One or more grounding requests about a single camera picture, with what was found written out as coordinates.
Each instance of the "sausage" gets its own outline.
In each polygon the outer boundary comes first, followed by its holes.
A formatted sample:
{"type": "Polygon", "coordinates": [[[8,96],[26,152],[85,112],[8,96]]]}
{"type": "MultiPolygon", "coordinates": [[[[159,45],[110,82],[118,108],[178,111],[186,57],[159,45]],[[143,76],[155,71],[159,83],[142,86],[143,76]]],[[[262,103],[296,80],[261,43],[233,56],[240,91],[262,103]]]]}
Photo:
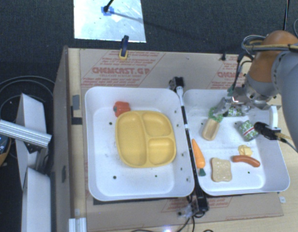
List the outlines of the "sausage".
{"type": "Polygon", "coordinates": [[[257,159],[254,159],[249,156],[233,156],[232,161],[233,162],[245,162],[255,168],[258,168],[261,165],[261,163],[257,159]]]}

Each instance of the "black surface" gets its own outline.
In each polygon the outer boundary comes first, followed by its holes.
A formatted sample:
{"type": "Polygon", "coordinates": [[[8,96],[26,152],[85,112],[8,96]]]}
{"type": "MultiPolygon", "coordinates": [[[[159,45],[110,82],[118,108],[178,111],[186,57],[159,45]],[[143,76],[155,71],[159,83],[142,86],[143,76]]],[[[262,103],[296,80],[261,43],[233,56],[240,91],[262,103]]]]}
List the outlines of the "black surface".
{"type": "MultiPolygon", "coordinates": [[[[283,28],[286,0],[141,0],[147,43],[129,49],[176,52],[239,53],[242,39],[283,28]]],[[[287,31],[298,18],[298,0],[291,0],[287,31]]],[[[20,75],[55,80],[64,45],[118,49],[120,42],[76,40],[73,0],[0,0],[0,81],[20,75]]],[[[48,95],[32,85],[5,91],[0,99],[19,92],[48,95]]],[[[4,119],[14,120],[17,100],[4,106],[4,119]]],[[[0,232],[20,231],[21,186],[17,161],[11,156],[0,168],[0,232]]]]}

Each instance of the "white tray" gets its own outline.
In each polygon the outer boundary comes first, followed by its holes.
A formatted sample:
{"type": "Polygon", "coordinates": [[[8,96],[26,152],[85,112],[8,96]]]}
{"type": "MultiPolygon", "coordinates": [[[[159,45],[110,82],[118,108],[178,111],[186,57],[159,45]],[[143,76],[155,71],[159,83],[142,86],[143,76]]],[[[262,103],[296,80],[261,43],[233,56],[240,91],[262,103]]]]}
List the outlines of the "white tray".
{"type": "Polygon", "coordinates": [[[194,178],[178,96],[169,89],[93,87],[85,95],[89,190],[101,201],[188,196],[194,178]],[[168,165],[133,168],[122,162],[115,139],[115,102],[131,110],[166,115],[173,127],[177,153],[168,165]]]}
{"type": "Polygon", "coordinates": [[[278,142],[270,141],[261,135],[246,142],[237,130],[240,122],[248,119],[252,124],[261,121],[276,127],[276,107],[267,111],[255,108],[249,112],[249,116],[224,118],[213,141],[207,141],[201,136],[210,108],[216,106],[226,95],[225,90],[199,89],[190,89],[184,94],[190,136],[197,141],[206,161],[206,176],[198,178],[201,188],[213,196],[286,190],[290,178],[278,142]],[[239,145],[249,146],[253,151],[252,157],[259,160],[261,166],[254,168],[242,162],[233,163],[231,157],[239,154],[239,145]],[[214,182],[211,179],[210,160],[213,157],[231,161],[233,178],[230,182],[214,182]]]}

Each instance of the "yellow plate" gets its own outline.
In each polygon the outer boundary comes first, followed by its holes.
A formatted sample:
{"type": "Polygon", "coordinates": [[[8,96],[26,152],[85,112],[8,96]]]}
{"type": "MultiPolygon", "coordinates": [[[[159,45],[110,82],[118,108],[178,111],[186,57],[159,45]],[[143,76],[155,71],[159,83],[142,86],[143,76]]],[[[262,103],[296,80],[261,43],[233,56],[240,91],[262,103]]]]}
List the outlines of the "yellow plate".
{"type": "Polygon", "coordinates": [[[176,141],[169,119],[153,111],[130,111],[116,121],[116,143],[121,160],[135,168],[169,164],[176,141]]]}

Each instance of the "robotic arm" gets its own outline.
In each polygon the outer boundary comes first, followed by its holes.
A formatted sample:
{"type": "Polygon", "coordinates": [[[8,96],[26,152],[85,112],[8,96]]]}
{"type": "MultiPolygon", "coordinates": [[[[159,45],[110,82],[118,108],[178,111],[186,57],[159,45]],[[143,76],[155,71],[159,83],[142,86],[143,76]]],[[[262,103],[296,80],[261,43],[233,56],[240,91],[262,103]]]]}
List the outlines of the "robotic arm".
{"type": "Polygon", "coordinates": [[[298,39],[279,30],[269,34],[260,45],[249,47],[258,50],[245,84],[233,87],[232,99],[221,101],[215,113],[222,107],[227,108],[227,104],[267,109],[267,102],[279,93],[284,118],[298,152],[298,39]]]}

